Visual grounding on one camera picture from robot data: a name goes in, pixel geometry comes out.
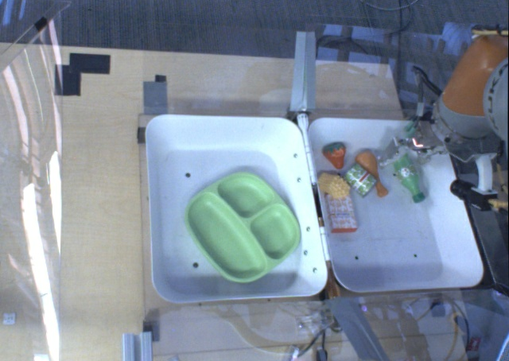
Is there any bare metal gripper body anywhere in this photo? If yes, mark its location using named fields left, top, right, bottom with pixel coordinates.
left=400, top=129, right=500, bottom=162

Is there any orange toy chicken drumstick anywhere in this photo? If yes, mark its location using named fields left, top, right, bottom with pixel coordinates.
left=355, top=150, right=389, bottom=198

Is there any green plastic bottle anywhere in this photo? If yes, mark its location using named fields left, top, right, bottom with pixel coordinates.
left=393, top=153, right=427, bottom=204

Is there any green and white carton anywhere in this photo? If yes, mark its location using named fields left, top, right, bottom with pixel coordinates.
left=344, top=163, right=377, bottom=197

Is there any red toy strawberry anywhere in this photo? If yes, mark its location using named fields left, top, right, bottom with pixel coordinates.
left=321, top=142, right=346, bottom=170

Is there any yellow toy corn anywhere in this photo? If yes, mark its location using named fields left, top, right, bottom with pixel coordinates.
left=317, top=172, right=352, bottom=200

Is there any orange and white carton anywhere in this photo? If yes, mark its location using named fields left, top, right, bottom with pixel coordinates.
left=324, top=192, right=359, bottom=234

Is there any white plastic tray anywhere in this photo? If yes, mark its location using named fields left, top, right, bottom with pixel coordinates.
left=145, top=114, right=329, bottom=305
left=308, top=116, right=485, bottom=293

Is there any green divided plate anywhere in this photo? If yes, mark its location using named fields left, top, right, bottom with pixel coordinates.
left=185, top=171, right=302, bottom=284

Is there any black cylinder on white bracket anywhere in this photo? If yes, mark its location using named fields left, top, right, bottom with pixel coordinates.
left=450, top=152, right=498, bottom=209

